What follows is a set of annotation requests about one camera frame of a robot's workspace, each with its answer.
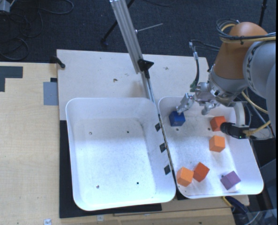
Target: empty white tray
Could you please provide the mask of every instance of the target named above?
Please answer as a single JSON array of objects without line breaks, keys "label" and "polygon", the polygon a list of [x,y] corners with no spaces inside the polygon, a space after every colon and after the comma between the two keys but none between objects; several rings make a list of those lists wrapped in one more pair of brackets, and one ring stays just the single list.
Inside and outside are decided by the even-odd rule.
[{"label": "empty white tray", "polygon": [[73,198],[83,210],[175,196],[156,106],[139,98],[74,98],[66,106]]},{"label": "empty white tray", "polygon": [[[233,138],[221,131],[213,132],[210,126],[210,120],[215,116],[225,116],[227,122],[236,123],[234,109],[220,105],[207,115],[201,115],[204,107],[195,102],[184,112],[185,123],[172,127],[169,115],[180,105],[181,99],[164,97],[158,104],[175,174],[183,166],[193,170],[199,162],[210,171],[201,182],[193,179],[187,187],[178,184],[178,190],[191,199],[259,194],[263,190],[263,179],[249,140]],[[209,139],[214,135],[225,137],[225,149],[221,152],[209,150]],[[226,190],[220,179],[231,171],[237,173],[241,182]]]}]

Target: cube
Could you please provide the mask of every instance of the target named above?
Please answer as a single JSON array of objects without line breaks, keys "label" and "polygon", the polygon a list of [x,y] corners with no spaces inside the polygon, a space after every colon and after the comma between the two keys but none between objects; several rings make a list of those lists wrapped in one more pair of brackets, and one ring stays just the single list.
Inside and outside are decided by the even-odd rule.
[{"label": "cube", "polygon": [[241,182],[241,179],[238,177],[235,171],[228,173],[227,175],[223,176],[220,181],[224,185],[224,187],[229,190],[237,183]]},{"label": "cube", "polygon": [[192,182],[193,174],[192,170],[182,167],[176,174],[177,183],[187,187]]},{"label": "cube", "polygon": [[201,182],[203,179],[205,179],[209,171],[210,169],[206,165],[199,162],[197,166],[194,168],[193,178],[198,182]]},{"label": "cube", "polygon": [[221,123],[226,122],[226,119],[224,116],[217,116],[217,117],[213,117],[210,120],[210,126],[212,127],[212,130],[214,132],[220,131],[220,125]]},{"label": "cube", "polygon": [[214,135],[209,140],[210,151],[221,152],[225,148],[225,138]]},{"label": "cube", "polygon": [[172,127],[181,126],[186,121],[184,113],[182,112],[181,114],[178,114],[177,111],[170,113],[169,120]]}]

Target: robotic arm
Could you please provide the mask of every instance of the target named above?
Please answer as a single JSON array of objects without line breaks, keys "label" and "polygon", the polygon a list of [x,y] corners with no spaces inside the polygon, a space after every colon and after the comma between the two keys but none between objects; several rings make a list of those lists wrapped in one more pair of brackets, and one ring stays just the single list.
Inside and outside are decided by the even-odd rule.
[{"label": "robotic arm", "polygon": [[[224,31],[229,27],[230,32],[226,34]],[[197,84],[194,95],[185,95],[177,112],[189,109],[194,101],[204,106],[202,115],[220,104],[235,106],[234,99],[239,94],[245,96],[243,91],[249,87],[266,99],[268,116],[276,136],[276,34],[267,34],[254,23],[240,23],[231,19],[218,20],[217,29],[223,43],[210,70],[209,79]],[[231,130],[249,135],[246,132],[248,128],[241,122],[221,127],[221,131],[227,134]]]}]

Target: orange cube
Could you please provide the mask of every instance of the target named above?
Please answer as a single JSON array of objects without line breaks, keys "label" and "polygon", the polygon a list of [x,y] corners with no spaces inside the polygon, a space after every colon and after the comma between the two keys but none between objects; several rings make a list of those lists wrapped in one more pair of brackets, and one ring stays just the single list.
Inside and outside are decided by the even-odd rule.
[{"label": "orange cube", "polygon": [[212,130],[214,132],[217,132],[217,131],[220,131],[220,125],[221,125],[221,123],[224,123],[224,122],[226,122],[224,116],[213,117],[210,120],[210,126],[212,127]]},{"label": "orange cube", "polygon": [[209,168],[204,165],[203,163],[199,162],[197,166],[194,168],[194,174],[193,178],[197,180],[198,182],[201,182],[203,179],[205,179],[206,175],[209,172]]},{"label": "orange cube", "polygon": [[177,183],[184,187],[188,186],[192,182],[193,174],[192,170],[182,167],[176,174]]},{"label": "orange cube", "polygon": [[225,148],[225,138],[214,135],[210,139],[210,150],[214,152],[221,152]]}]

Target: wooden table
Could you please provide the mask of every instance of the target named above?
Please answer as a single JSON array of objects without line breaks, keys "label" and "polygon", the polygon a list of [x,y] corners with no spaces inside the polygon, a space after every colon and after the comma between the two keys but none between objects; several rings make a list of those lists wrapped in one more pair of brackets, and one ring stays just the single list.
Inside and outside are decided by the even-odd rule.
[{"label": "wooden table", "polygon": [[[191,69],[195,61],[185,58]],[[201,65],[207,66],[205,58]],[[221,197],[173,199],[161,212],[59,218],[59,106],[44,105],[43,83],[57,78],[58,65],[0,62],[23,67],[23,78],[5,78],[0,92],[0,224],[127,225],[235,224]],[[247,195],[236,197],[249,205]]]}]

